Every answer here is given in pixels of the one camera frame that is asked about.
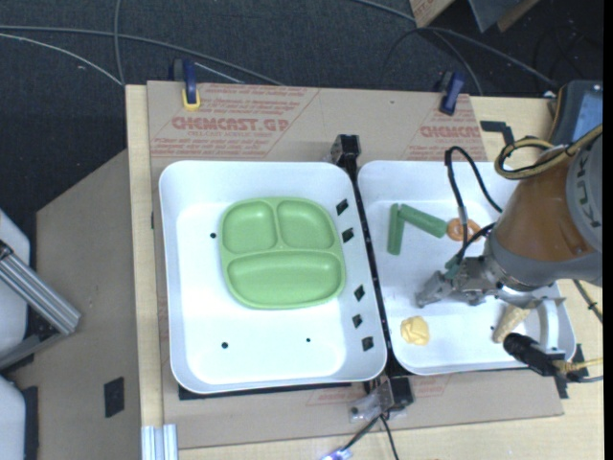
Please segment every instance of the green plate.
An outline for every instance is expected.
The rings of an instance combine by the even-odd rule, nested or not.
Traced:
[[[235,203],[221,218],[219,242],[228,289],[248,307],[319,305],[345,285],[334,222],[308,199],[260,197]]]

